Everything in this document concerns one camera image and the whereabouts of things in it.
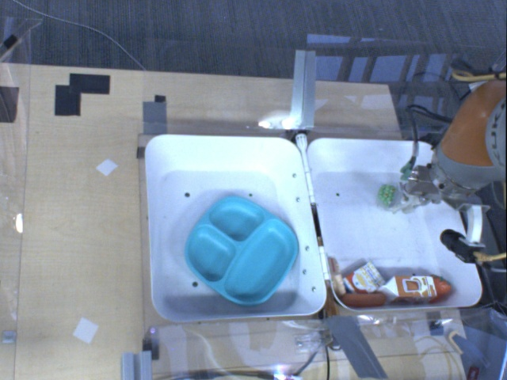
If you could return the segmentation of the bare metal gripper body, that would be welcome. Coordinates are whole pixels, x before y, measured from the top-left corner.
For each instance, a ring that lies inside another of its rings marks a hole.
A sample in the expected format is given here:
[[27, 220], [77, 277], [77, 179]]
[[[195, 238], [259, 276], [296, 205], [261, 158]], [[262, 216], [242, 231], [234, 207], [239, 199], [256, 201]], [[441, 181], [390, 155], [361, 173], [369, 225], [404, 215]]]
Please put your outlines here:
[[417, 206], [446, 203], [457, 211], [480, 205], [481, 200], [471, 188], [457, 184], [438, 165], [417, 165], [402, 184], [402, 198], [416, 196]]

